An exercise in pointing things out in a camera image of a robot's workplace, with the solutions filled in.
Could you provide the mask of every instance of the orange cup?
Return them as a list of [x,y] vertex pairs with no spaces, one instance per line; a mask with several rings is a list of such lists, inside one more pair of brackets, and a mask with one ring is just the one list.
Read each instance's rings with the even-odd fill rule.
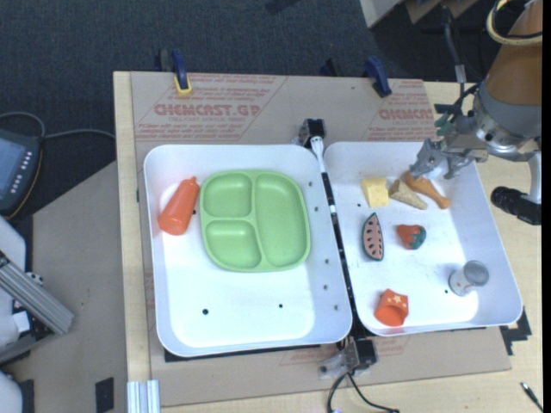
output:
[[195,176],[180,182],[158,218],[161,230],[172,236],[182,235],[188,229],[198,194],[199,185],[195,181]]
[[375,309],[375,318],[387,326],[401,326],[409,313],[407,295],[387,289]]

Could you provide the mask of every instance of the white tray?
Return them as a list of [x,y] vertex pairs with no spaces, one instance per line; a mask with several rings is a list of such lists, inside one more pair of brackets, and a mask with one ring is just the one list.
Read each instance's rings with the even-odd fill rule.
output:
[[[452,201],[446,210],[426,196],[421,196],[426,210],[393,199],[388,206],[368,206],[361,179],[384,176],[390,187],[415,162],[420,147],[411,142],[338,142],[325,152],[360,320],[380,336],[514,323],[522,301],[474,164],[454,179],[433,180]],[[362,251],[362,226],[372,212],[381,222],[381,262]],[[400,224],[425,227],[427,238],[418,250],[404,248],[395,230]],[[469,260],[483,262],[490,280],[459,297],[449,289],[448,278]],[[387,288],[408,296],[409,316],[400,327],[388,327],[374,316]]]
[[[274,170],[300,186],[311,249],[295,268],[240,273],[216,266],[201,237],[199,204],[182,236],[158,215],[178,183],[201,184],[225,170]],[[161,145],[144,162],[158,336],[171,353],[194,357],[338,342],[352,323],[348,293],[319,166],[298,145]]]

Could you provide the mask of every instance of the green plate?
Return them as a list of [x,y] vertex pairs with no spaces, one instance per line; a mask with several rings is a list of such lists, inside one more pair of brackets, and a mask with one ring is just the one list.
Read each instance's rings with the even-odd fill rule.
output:
[[293,268],[310,252],[310,225],[300,187],[266,170],[233,170],[201,186],[201,232],[210,258],[232,271]]

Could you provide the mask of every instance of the yellow block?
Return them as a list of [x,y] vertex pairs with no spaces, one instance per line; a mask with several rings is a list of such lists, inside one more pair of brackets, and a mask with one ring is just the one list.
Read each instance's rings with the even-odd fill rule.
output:
[[362,190],[368,204],[372,208],[385,207],[389,203],[387,178],[367,177],[362,179]]

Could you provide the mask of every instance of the black floor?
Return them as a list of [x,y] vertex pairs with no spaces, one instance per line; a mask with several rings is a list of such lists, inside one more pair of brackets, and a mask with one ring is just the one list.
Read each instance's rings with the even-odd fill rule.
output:
[[[480,74],[498,50],[482,32],[495,1],[479,0],[456,20]],[[113,71],[153,70],[157,50],[176,47],[190,72],[318,75],[332,59],[340,76],[360,77],[375,55],[389,77],[455,79],[440,9],[413,25],[399,5],[367,29],[359,0],[0,0],[0,115],[35,114],[47,134],[112,133]],[[40,131],[21,116],[0,127]],[[115,142],[103,135],[47,139],[36,186],[14,221],[114,160]]]

